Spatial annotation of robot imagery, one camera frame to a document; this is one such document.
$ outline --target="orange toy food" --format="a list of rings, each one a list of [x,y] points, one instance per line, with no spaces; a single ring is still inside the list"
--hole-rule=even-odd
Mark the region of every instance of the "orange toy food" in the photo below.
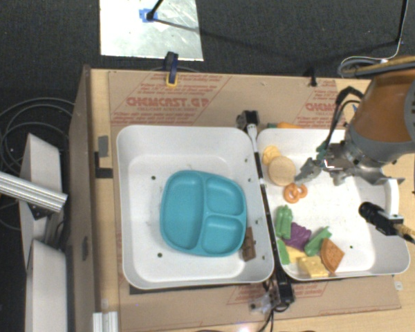
[[[321,260],[324,266],[332,273],[335,273],[344,256],[344,252],[331,240],[324,239],[321,245]]]
[[[284,199],[291,204],[298,202],[300,198],[304,198],[306,195],[307,188],[305,185],[298,187],[296,184],[291,183],[284,188]]]

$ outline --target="metal plate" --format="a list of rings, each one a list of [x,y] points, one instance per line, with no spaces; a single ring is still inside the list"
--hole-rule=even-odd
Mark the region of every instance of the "metal plate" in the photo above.
[[[164,0],[156,20],[145,12],[157,0],[100,0],[102,55],[163,59],[167,52],[181,60],[203,61],[195,0]]]

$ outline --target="black carpet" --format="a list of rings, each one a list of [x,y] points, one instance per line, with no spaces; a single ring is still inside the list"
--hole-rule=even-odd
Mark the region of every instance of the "black carpet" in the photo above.
[[[388,57],[396,50],[402,0],[196,0],[204,62],[212,73],[337,77],[351,55]],[[83,64],[150,69],[158,59],[100,55],[99,0],[0,0],[0,112],[39,97],[74,101]],[[400,55],[415,55],[415,0],[409,0]],[[67,131],[63,114],[34,111]],[[6,125],[9,117],[3,117]],[[41,132],[62,147],[62,140]],[[10,138],[16,157],[24,134]],[[0,213],[18,226],[16,207]],[[24,330],[25,273],[19,233],[0,224],[0,332]]]

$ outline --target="teal plate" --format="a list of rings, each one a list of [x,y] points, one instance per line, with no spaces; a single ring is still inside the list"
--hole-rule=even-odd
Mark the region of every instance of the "teal plate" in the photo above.
[[[163,192],[160,231],[176,250],[209,257],[231,255],[241,247],[246,232],[243,190],[216,174],[176,172]]]

